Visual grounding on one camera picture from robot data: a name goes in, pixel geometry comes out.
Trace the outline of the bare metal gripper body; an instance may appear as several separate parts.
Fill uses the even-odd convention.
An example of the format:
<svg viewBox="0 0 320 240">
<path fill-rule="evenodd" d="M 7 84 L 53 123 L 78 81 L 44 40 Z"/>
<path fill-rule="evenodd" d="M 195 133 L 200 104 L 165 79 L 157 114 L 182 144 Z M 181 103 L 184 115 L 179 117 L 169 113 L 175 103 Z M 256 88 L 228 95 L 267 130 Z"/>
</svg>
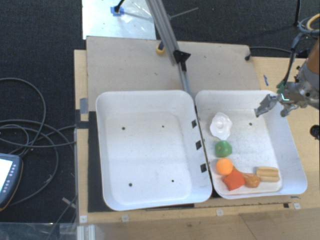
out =
<svg viewBox="0 0 320 240">
<path fill-rule="evenodd" d="M 287 109 L 306 108 L 307 106 L 319 109 L 319 90 L 308 82 L 281 81 L 277 86 L 277 100 Z"/>
</svg>

